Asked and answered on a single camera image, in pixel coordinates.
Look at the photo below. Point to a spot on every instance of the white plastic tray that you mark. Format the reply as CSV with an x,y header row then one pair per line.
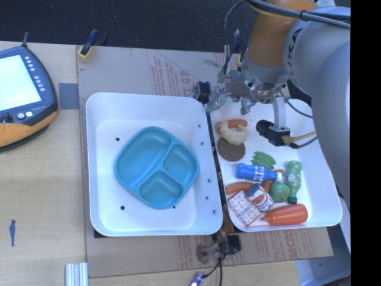
x,y
315,189
107,159

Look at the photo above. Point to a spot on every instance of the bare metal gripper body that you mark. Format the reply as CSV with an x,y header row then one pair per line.
x,y
256,91

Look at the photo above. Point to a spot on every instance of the cream croissant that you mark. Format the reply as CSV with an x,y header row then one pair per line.
x,y
236,136

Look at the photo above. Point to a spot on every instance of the green bottle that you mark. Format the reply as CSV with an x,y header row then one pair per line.
x,y
294,177

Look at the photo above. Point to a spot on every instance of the brown cardboard board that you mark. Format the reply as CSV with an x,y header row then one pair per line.
x,y
134,70

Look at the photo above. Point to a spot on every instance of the white and orange can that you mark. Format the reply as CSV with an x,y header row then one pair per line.
x,y
262,200

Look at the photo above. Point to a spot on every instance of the orange sauce bottle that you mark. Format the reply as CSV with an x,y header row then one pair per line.
x,y
288,214

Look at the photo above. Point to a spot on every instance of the green apple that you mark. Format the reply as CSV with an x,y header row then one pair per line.
x,y
279,192

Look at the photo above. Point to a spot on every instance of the black cylinder on white bracket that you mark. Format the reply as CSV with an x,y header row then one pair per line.
x,y
278,136

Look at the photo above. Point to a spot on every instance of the orange and white carton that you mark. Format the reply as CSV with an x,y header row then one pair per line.
x,y
242,208

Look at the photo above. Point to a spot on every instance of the blue divided plate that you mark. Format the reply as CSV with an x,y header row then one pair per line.
x,y
149,159

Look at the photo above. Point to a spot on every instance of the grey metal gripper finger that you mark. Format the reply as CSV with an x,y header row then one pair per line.
x,y
216,101
247,106

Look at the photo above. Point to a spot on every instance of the orange sausage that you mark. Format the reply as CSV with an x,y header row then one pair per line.
x,y
238,122
236,187

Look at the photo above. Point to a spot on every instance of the green pea pods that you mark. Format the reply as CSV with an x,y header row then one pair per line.
x,y
263,159

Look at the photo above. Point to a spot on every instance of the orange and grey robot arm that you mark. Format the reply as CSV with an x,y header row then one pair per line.
x,y
315,58

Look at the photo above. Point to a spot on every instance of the blue bottle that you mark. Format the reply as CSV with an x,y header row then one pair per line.
x,y
253,172

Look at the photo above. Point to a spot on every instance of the brown round biscuit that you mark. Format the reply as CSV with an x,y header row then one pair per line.
x,y
230,153

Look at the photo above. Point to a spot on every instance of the thin black and white rod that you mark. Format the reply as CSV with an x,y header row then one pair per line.
x,y
215,153

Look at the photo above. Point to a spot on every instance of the orange carrot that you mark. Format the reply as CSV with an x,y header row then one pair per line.
x,y
267,186

